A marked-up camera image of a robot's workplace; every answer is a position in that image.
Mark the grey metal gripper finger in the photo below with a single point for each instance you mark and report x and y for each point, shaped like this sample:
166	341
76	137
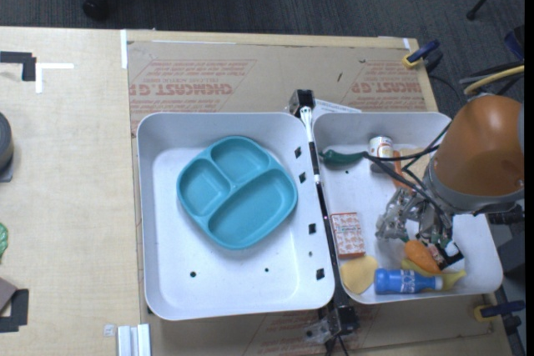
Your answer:
429	231
390	227

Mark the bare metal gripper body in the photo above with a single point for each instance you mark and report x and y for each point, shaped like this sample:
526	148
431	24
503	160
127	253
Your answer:
411	204

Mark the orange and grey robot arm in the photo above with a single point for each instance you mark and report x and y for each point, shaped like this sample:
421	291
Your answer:
480	154

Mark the orange carrot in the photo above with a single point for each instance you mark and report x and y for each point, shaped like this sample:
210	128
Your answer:
421	256

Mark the orange sausage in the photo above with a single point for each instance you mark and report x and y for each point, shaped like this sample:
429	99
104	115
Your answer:
398	171

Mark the white plastic tray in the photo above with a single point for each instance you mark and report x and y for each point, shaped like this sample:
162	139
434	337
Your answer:
363	196
233	283

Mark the orange and white carton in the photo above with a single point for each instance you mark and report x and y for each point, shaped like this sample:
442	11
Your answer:
348	233

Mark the yellow banana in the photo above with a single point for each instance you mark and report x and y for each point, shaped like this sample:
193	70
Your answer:
452	278

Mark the blue plastic bottle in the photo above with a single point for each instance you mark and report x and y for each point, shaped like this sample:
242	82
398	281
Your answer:
396	281

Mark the yellow round biscuit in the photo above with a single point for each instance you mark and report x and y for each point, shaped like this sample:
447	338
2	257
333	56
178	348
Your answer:
358	274

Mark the white and orange can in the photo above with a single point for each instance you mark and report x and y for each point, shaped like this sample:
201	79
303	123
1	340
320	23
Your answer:
380	146

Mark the green chili pepper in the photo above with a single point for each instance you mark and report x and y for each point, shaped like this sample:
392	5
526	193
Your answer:
340	158

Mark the thin black and white rod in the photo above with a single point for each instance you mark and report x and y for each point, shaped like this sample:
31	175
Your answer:
313	162

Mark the white paper label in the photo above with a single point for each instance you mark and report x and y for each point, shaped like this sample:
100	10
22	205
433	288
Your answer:
334	106

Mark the blue divided plate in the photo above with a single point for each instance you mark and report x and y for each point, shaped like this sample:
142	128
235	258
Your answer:
250	212

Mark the brown cardboard board, red print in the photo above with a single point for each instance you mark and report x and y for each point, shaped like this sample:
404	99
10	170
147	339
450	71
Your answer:
250	79

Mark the green toy vegetable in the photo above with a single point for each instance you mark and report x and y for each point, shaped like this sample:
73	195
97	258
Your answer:
2	239

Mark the grey tape roll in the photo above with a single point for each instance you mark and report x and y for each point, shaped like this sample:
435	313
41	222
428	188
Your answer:
5	146

